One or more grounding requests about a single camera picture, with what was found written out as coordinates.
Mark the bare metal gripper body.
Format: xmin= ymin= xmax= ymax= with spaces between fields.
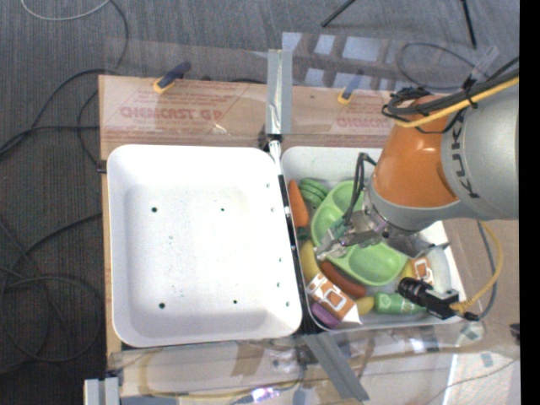
xmin=346 ymin=208 xmax=397 ymax=240

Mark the purple toy food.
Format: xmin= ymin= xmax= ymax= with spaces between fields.
xmin=310 ymin=301 xmax=341 ymax=329

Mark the yellow banana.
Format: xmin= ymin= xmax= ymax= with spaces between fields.
xmin=299 ymin=239 xmax=322 ymax=287

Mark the yellow lemon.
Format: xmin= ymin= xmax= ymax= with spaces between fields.
xmin=354 ymin=295 xmax=376 ymax=316

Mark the small orange and white carton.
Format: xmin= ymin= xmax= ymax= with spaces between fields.
xmin=410 ymin=256 xmax=435 ymax=287

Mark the green ridged toy vegetable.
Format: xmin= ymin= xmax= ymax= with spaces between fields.
xmin=299 ymin=177 xmax=330 ymax=208

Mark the large orange and white carton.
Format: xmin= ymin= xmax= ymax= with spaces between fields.
xmin=305 ymin=273 xmax=364 ymax=326

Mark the black cylinder on white bracket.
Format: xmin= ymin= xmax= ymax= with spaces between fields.
xmin=397 ymin=245 xmax=461 ymax=321

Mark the white plastic tray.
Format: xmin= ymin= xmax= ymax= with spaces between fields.
xmin=105 ymin=143 xmax=304 ymax=348
xmin=279 ymin=145 xmax=467 ymax=333

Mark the red-brown sausage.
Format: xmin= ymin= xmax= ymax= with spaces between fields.
xmin=320 ymin=260 xmax=368 ymax=300

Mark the green divided plate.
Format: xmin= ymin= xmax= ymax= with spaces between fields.
xmin=310 ymin=179 xmax=410 ymax=288

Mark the green bottle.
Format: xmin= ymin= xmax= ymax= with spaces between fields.
xmin=373 ymin=291 xmax=428 ymax=316

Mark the brown cardboard board red print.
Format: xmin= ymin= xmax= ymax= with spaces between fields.
xmin=97 ymin=73 xmax=521 ymax=356

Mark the orange carrot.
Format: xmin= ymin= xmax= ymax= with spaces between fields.
xmin=288 ymin=179 xmax=311 ymax=229

